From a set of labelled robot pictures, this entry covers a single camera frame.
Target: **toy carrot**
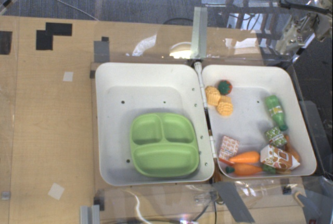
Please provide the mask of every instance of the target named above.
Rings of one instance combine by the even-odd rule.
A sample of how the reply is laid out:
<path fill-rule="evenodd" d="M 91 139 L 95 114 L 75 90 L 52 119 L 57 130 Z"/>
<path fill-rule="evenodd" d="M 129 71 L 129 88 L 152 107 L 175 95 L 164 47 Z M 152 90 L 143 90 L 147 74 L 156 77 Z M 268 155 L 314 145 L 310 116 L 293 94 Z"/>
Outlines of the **toy carrot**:
<path fill-rule="evenodd" d="M 285 138 L 287 140 L 287 144 L 285 145 L 286 152 L 292 154 L 294 158 L 298 161 L 298 163 L 300 163 L 301 157 L 290 144 L 290 137 L 288 135 L 285 135 Z"/>
<path fill-rule="evenodd" d="M 261 172 L 262 168 L 250 164 L 234 164 L 233 167 L 226 167 L 227 173 L 234 172 L 238 176 L 249 176 Z"/>
<path fill-rule="evenodd" d="M 260 159 L 260 154 L 256 151 L 245 152 L 229 158 L 230 162 L 234 163 L 257 163 Z"/>

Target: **white tape square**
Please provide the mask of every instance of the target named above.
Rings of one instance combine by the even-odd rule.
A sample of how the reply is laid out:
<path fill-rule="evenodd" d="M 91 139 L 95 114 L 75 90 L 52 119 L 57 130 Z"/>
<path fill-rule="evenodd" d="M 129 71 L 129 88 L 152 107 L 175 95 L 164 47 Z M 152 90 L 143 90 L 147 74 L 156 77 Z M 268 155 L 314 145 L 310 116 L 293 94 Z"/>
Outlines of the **white tape square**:
<path fill-rule="evenodd" d="M 62 81 L 73 81 L 74 72 L 65 72 Z"/>
<path fill-rule="evenodd" d="M 60 185 L 53 183 L 50 191 L 48 192 L 48 195 L 54 199 L 60 200 L 64 190 L 65 190 L 64 187 L 61 187 Z"/>

